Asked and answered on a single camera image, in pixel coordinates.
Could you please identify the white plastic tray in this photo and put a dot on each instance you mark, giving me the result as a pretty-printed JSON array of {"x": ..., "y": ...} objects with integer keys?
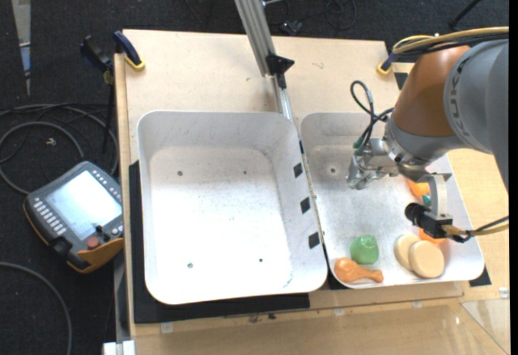
[
  {"x": 218, "y": 216},
  {"x": 364, "y": 208}
]

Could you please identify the beige round biscuit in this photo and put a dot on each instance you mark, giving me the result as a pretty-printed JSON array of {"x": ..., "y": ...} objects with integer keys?
[
  {"x": 402, "y": 250},
  {"x": 427, "y": 260}
]

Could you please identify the green toy pepper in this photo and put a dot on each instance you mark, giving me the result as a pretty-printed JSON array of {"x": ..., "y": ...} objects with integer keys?
[{"x": 364, "y": 250}]

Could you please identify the small teal toy piece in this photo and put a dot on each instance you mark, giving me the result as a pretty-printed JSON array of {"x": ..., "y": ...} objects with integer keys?
[{"x": 426, "y": 200}]

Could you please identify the black cylinder on white bracket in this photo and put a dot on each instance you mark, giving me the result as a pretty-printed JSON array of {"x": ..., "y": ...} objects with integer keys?
[{"x": 429, "y": 220}]

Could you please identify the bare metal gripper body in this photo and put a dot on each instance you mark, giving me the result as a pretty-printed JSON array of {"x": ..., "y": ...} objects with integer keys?
[{"x": 378, "y": 161}]

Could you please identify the orange toy chicken drumstick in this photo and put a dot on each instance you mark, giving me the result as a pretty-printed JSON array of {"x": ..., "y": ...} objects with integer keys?
[{"x": 352, "y": 270}]

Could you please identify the orange toy food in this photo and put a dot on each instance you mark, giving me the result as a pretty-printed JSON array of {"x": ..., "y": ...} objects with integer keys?
[
  {"x": 419, "y": 187},
  {"x": 431, "y": 239}
]

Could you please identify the pale wood board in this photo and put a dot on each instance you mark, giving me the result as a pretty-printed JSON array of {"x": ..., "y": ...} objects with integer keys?
[{"x": 210, "y": 74}]

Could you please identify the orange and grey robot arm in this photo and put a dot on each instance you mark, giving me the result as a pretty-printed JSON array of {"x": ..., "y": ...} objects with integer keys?
[{"x": 445, "y": 102}]

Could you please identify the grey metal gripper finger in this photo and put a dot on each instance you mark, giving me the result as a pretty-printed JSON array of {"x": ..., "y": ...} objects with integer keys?
[
  {"x": 353, "y": 178},
  {"x": 364, "y": 180}
]

